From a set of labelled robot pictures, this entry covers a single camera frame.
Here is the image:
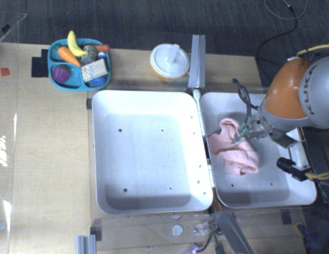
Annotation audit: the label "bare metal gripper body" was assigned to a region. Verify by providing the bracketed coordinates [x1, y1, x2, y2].
[243, 120, 273, 141]

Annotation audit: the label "pink cloth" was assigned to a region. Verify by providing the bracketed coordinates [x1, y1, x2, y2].
[207, 117, 261, 176]

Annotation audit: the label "white plastic tray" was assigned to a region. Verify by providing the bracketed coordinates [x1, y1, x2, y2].
[91, 89, 215, 216]
[200, 92, 318, 210]

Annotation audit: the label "yellow cup with white lid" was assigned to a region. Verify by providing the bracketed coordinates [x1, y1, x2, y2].
[149, 43, 191, 83]

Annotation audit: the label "white round disc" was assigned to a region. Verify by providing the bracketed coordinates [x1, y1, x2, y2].
[171, 223, 184, 237]

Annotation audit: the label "blue bottle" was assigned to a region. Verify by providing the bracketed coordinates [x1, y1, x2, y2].
[88, 75, 107, 88]

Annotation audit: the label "yellow patterned carton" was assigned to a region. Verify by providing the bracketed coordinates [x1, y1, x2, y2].
[80, 58, 110, 83]

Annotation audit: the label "orange sausage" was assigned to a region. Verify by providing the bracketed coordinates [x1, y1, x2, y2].
[94, 43, 111, 53]

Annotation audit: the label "small grey can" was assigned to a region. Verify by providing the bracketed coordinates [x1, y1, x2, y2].
[80, 44, 99, 66]

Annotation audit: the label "blue divided plate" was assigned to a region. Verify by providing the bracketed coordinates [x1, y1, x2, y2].
[47, 38, 112, 93]

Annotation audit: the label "purple grapes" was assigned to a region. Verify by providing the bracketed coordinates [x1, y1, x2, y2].
[52, 65, 71, 86]

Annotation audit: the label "yellow banana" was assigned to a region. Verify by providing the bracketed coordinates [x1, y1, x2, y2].
[66, 30, 88, 58]

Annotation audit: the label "orange carrot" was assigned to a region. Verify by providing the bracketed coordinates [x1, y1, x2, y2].
[57, 46, 82, 68]

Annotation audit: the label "black cylinder on white bracket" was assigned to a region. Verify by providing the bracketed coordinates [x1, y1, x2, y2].
[276, 139, 312, 182]

